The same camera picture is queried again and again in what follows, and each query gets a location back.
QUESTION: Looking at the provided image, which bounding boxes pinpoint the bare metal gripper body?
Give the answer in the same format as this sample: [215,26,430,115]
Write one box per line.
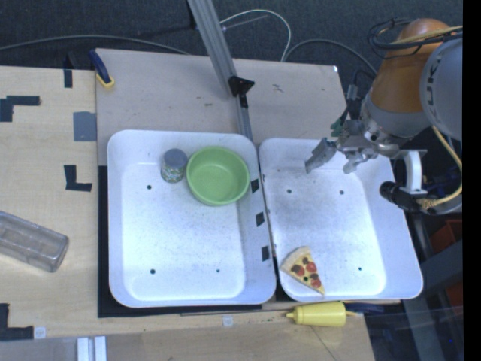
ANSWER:
[335,120,401,162]

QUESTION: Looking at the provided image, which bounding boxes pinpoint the white plastic tray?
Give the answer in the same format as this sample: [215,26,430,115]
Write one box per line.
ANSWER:
[258,137,425,304]
[107,129,277,309]

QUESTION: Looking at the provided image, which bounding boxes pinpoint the green bowl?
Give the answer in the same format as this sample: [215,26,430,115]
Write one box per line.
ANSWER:
[186,145,252,207]

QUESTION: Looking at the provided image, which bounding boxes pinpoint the toy pizza slice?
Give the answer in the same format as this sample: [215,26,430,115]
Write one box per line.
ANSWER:
[279,245,326,296]

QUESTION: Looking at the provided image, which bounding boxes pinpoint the small grey-topped can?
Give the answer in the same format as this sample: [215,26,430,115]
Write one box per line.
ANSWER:
[160,147,189,184]

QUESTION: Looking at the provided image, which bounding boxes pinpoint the yellow squeeze bottle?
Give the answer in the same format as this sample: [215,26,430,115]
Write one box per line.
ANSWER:
[285,301,358,329]

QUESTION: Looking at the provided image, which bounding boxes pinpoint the pale wood board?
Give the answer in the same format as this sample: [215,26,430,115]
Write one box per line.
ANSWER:
[95,47,404,309]

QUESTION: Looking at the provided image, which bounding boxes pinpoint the clear plastic bottle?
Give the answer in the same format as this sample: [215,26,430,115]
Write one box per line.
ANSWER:
[0,210,71,274]

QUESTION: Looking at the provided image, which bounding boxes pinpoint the black cylinder on white bracket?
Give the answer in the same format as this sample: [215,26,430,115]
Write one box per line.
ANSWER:
[378,149,430,213]

